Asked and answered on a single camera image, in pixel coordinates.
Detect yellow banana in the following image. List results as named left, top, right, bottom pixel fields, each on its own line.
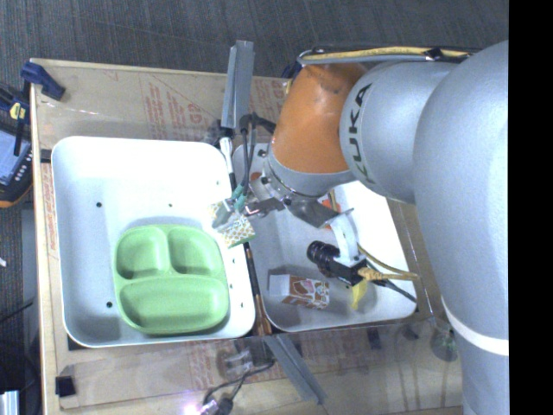
left=350, top=278, right=369, bottom=311

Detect brown and white carton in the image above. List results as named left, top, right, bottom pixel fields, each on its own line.
left=267, top=273, right=331, bottom=311

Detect yellow and green patterned carton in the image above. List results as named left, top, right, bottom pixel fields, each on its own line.
left=210, top=201, right=257, bottom=250

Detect thin black and white rod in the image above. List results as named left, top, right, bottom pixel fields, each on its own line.
left=219, top=136, right=274, bottom=336

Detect black cylinder on white bracket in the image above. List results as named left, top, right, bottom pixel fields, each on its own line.
left=306, top=212, right=366, bottom=288

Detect green divided plate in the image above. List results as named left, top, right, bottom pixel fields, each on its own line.
left=112, top=224, right=231, bottom=336

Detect white plastic tray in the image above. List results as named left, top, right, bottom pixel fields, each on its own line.
left=232, top=142, right=420, bottom=334
left=50, top=135, right=257, bottom=349

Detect brown cardboard board red print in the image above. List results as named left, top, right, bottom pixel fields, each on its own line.
left=29, top=57, right=464, bottom=415

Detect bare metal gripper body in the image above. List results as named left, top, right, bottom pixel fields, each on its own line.
left=244, top=174, right=304, bottom=219

